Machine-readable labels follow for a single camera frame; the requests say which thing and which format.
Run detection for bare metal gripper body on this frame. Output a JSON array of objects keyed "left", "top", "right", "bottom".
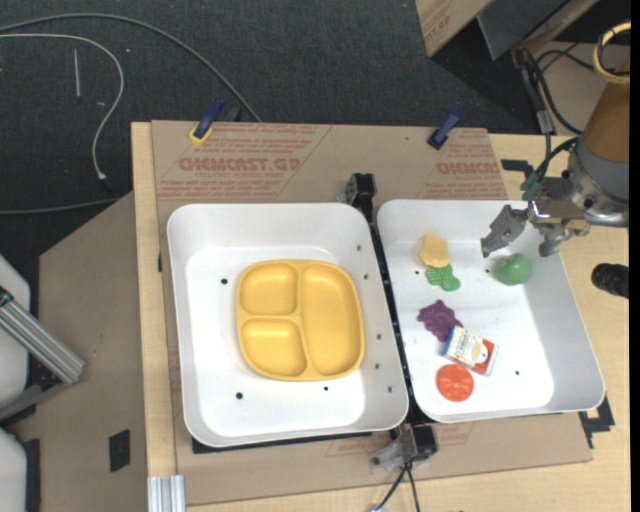
[{"left": 525, "top": 172, "right": 630, "bottom": 236}]

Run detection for green toy apple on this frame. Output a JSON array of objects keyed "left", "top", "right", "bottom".
[{"left": 493, "top": 252, "right": 533, "bottom": 287}]

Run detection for yellow toy corn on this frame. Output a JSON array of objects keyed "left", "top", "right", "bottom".
[{"left": 417, "top": 233, "right": 452, "bottom": 269}]

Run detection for green toy leaf vegetable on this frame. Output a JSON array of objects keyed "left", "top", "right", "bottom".
[{"left": 424, "top": 263, "right": 462, "bottom": 293}]

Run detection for white plastic tray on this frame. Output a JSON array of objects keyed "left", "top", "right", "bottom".
[
  {"left": 166, "top": 201, "right": 411, "bottom": 448},
  {"left": 375, "top": 198, "right": 607, "bottom": 424}
]

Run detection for purple toy grapes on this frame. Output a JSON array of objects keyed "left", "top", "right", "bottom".
[{"left": 416, "top": 299, "right": 464, "bottom": 344}]

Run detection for small white carton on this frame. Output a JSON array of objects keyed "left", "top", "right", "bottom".
[{"left": 440, "top": 325, "right": 500, "bottom": 377}]

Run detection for thin black rod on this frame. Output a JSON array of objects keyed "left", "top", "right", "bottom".
[{"left": 366, "top": 199, "right": 417, "bottom": 427}]

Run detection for orange round toy slice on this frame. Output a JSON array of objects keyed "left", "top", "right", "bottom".
[{"left": 435, "top": 363, "right": 476, "bottom": 403}]

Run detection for yellow divided plate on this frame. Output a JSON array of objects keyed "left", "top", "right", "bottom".
[{"left": 234, "top": 258, "right": 366, "bottom": 383}]

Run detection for brown cardboard board red print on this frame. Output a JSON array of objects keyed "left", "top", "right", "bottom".
[{"left": 149, "top": 119, "right": 594, "bottom": 506}]

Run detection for black block with thin wires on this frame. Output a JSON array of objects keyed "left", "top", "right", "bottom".
[
  {"left": 368, "top": 423, "right": 440, "bottom": 474},
  {"left": 343, "top": 172, "right": 377, "bottom": 209}
]

